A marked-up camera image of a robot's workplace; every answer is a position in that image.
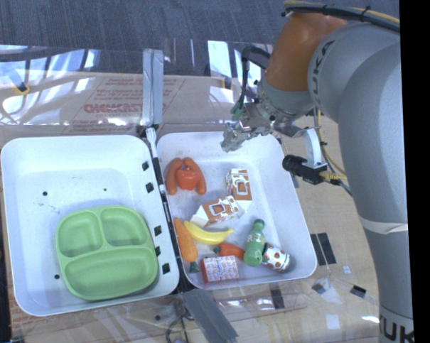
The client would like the thin black and white rod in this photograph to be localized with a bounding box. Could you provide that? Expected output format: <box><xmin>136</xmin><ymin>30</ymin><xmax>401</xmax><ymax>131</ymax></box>
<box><xmin>145</xmin><ymin>126</ymin><xmax>183</xmax><ymax>274</ymax></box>

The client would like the white and orange carton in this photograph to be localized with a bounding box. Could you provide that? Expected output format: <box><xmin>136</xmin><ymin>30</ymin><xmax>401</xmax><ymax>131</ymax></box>
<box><xmin>188</xmin><ymin>195</ymin><xmax>247</xmax><ymax>229</ymax></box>
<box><xmin>224</xmin><ymin>167</ymin><xmax>254</xmax><ymax>203</ymax></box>

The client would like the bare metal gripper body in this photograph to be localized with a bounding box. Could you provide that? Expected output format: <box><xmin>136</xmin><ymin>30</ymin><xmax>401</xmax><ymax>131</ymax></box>
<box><xmin>237</xmin><ymin>102</ymin><xmax>276</xmax><ymax>138</ymax></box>

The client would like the orange sausage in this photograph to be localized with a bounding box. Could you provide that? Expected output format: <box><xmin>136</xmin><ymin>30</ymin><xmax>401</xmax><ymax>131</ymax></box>
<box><xmin>183</xmin><ymin>156</ymin><xmax>208</xmax><ymax>197</ymax></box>
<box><xmin>163</xmin><ymin>157</ymin><xmax>186</xmax><ymax>197</ymax></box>

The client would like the green divided plate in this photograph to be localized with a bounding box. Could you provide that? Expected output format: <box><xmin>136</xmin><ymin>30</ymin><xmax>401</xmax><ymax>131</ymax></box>
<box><xmin>53</xmin><ymin>203</ymin><xmax>161</xmax><ymax>303</ymax></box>

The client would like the white can orange print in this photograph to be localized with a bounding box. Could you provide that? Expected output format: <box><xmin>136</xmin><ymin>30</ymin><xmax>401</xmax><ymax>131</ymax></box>
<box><xmin>261</xmin><ymin>242</ymin><xmax>293</xmax><ymax>274</ymax></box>

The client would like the brown cardboard board red print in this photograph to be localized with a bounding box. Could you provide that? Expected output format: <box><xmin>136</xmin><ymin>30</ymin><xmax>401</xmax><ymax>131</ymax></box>
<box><xmin>0</xmin><ymin>58</ymin><xmax>382</xmax><ymax>343</ymax></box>

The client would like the orange carrot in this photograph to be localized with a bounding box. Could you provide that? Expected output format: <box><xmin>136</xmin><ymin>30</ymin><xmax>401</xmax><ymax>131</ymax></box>
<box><xmin>173</xmin><ymin>216</ymin><xmax>201</xmax><ymax>275</ymax></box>
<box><xmin>213</xmin><ymin>241</ymin><xmax>247</xmax><ymax>263</ymax></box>

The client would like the white plastic tray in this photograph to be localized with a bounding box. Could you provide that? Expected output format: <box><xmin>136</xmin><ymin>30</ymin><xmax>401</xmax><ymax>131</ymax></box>
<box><xmin>0</xmin><ymin>130</ymin><xmax>182</xmax><ymax>319</ymax></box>
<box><xmin>155</xmin><ymin>126</ymin><xmax>320</xmax><ymax>293</ymax></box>

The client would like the orange and white packet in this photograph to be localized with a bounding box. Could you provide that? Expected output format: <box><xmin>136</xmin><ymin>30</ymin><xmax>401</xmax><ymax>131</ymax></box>
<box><xmin>199</xmin><ymin>254</ymin><xmax>240</xmax><ymax>284</ymax></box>

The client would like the black cylinder on white bracket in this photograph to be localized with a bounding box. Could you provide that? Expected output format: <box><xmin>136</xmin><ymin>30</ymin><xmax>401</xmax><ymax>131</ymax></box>
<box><xmin>280</xmin><ymin>126</ymin><xmax>330</xmax><ymax>187</ymax></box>

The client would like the green bottle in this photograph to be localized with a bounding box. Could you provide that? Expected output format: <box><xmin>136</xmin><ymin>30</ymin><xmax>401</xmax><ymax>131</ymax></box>
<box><xmin>241</xmin><ymin>218</ymin><xmax>269</xmax><ymax>268</ymax></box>

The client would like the yellow banana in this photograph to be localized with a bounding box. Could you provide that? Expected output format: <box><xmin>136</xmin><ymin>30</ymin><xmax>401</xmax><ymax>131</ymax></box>
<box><xmin>183</xmin><ymin>217</ymin><xmax>236</xmax><ymax>247</ymax></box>

